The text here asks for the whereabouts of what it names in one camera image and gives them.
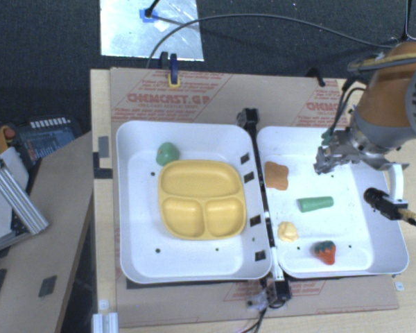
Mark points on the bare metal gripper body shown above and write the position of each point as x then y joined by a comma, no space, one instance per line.
350,147

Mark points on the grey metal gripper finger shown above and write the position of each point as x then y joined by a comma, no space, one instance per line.
324,168
319,156

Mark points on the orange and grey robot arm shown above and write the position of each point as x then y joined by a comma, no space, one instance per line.
385,92

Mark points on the green toy cone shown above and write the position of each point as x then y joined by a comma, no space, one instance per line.
313,204

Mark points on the orange toy biscuit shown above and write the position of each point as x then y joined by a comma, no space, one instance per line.
276,176

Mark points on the white plastic tray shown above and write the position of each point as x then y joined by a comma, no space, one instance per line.
142,255
350,220

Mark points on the thin black and white rod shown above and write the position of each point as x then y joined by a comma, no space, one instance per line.
262,193

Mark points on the pale yellow toy lump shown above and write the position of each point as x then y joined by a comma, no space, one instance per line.
287,232

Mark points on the red toy strawberry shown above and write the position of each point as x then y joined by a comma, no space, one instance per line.
325,252

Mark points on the yellow divided plate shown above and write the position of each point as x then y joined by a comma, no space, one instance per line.
201,200

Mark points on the brown cardboard board red print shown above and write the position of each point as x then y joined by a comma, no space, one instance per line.
208,95

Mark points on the green toy pepper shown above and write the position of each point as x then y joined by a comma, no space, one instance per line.
166,154

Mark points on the black cylinder on white bracket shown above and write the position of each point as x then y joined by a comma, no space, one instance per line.
385,200

